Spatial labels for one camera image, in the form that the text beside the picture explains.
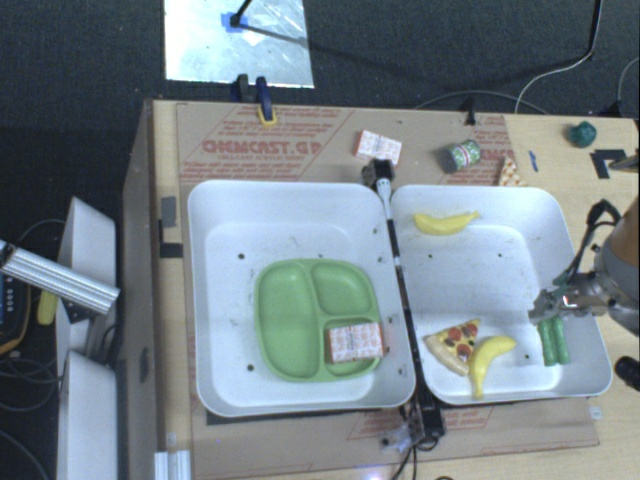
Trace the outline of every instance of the tin can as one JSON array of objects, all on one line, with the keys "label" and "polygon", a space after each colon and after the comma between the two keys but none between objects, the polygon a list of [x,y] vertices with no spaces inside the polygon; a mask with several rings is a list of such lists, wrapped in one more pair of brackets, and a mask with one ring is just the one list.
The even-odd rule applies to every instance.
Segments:
[{"label": "tin can", "polygon": [[480,161],[480,146],[475,140],[467,139],[461,144],[454,144],[441,150],[440,166],[446,173],[465,169]]}]

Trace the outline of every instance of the toy banana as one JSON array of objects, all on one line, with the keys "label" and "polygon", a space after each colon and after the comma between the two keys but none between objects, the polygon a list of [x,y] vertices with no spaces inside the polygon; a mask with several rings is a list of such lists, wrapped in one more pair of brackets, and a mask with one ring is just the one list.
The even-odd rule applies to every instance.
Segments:
[{"label": "toy banana", "polygon": [[493,336],[476,347],[469,359],[469,376],[474,385],[474,398],[479,400],[484,397],[482,384],[491,362],[496,357],[513,350],[515,346],[516,340],[509,336]]},{"label": "toy banana", "polygon": [[459,233],[473,219],[480,217],[478,212],[461,213],[451,217],[437,218],[426,213],[415,213],[413,220],[416,227],[429,235],[453,235]]}]

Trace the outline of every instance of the electronic device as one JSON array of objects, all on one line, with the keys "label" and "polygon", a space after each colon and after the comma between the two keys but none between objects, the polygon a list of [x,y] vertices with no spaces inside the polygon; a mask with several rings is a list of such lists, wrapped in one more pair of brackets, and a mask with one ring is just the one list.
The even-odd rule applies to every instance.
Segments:
[{"label": "electronic device", "polygon": [[29,314],[28,286],[0,274],[0,354],[9,352],[22,341]]}]

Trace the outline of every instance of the cardboard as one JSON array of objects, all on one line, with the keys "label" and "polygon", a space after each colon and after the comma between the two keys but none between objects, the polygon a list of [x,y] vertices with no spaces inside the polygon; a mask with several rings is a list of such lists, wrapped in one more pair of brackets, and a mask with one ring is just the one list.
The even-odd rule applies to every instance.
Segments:
[{"label": "cardboard", "polygon": [[[531,143],[512,144],[509,140],[512,128],[516,135],[530,136],[531,122],[497,115],[477,116],[479,125],[472,128],[464,125],[462,113],[283,106],[277,108],[279,127],[263,129],[256,124],[254,105],[154,102],[151,107],[157,191],[154,206],[162,197],[176,198],[177,220],[175,226],[163,228],[163,240],[180,245],[184,251],[189,245],[188,236],[182,236],[183,207],[185,196],[196,183],[216,177],[358,182],[365,162],[353,156],[353,149],[364,129],[403,143],[395,187],[407,183],[492,185],[497,183],[504,157],[513,158],[530,185],[550,191],[561,199],[563,208],[564,202],[570,201],[567,221],[574,245],[579,242],[584,217],[594,199],[611,194],[614,204],[625,207],[635,195],[637,176],[635,180],[618,180],[620,173],[612,173],[615,183],[605,186],[595,176],[588,157],[580,177],[593,187],[590,192],[576,197],[575,183],[566,192],[562,187],[558,189],[554,176],[567,162],[563,154],[567,153],[570,161],[585,161],[584,151],[578,157],[576,151],[558,147],[564,140],[558,131],[560,118],[535,121],[540,123],[540,141],[535,144],[536,171],[529,162]],[[466,138],[478,141],[483,150],[482,161],[465,171],[444,175],[434,153]],[[614,147],[630,153],[637,135],[619,134],[614,142],[618,139],[620,144]],[[268,145],[270,141],[279,143],[276,149],[269,149],[275,147]],[[601,138],[594,147],[604,149],[608,145]],[[157,424],[159,428],[166,426],[171,436],[167,447],[191,447],[194,478],[282,475],[401,460],[400,454],[385,452],[380,445],[380,436],[401,423],[397,410],[250,420],[225,420],[207,414],[199,403],[193,377],[188,263],[180,257],[158,256],[154,263],[162,294],[155,305],[162,342],[158,353],[163,360],[158,389],[164,398]],[[432,452],[420,454],[419,460],[598,444],[589,404],[582,398],[446,409],[444,416],[447,435]]]}]

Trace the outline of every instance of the divided green plate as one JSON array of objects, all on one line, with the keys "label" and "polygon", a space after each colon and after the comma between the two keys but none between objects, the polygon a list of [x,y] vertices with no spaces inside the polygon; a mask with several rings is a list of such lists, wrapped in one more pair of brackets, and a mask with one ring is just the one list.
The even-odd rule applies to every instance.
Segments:
[{"label": "divided green plate", "polygon": [[262,357],[271,371],[294,382],[349,379],[373,370],[379,359],[330,364],[328,329],[380,322],[367,275],[344,261],[279,261],[258,276],[255,323]]}]

